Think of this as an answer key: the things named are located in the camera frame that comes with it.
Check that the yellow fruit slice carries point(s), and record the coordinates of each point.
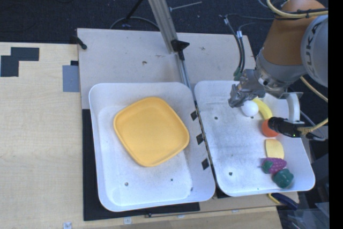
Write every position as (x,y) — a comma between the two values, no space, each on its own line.
(274,148)

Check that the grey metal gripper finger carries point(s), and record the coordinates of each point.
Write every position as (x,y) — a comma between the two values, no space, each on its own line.
(233,97)
(245,97)

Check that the purple grapes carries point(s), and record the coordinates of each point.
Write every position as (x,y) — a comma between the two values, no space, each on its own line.
(276,165)

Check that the yellow plate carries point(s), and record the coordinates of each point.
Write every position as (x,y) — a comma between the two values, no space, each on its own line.
(151,131)

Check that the pale wood board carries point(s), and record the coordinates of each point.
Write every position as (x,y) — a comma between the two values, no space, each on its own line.
(126,59)

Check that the white plastic tray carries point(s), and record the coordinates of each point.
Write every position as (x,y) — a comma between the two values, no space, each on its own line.
(235,142)
(112,190)

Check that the yellow banana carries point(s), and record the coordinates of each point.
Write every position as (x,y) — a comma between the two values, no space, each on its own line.
(265,110)

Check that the orange ball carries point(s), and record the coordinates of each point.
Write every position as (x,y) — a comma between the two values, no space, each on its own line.
(266,130)

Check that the black cylinder on white bracket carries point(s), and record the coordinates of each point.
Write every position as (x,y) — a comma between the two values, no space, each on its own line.
(284,126)

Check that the thin black and white rod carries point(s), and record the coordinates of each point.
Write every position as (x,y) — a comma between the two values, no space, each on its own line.
(185,72)

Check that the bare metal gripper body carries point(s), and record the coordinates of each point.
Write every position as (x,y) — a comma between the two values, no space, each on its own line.
(253,83)

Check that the green pepper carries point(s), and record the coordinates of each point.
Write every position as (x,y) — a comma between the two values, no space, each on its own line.
(283,178)

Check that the white egg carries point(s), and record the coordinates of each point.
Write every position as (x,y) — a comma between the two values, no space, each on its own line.
(249,109)

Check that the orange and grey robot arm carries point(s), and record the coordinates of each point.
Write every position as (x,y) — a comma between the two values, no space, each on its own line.
(286,35)

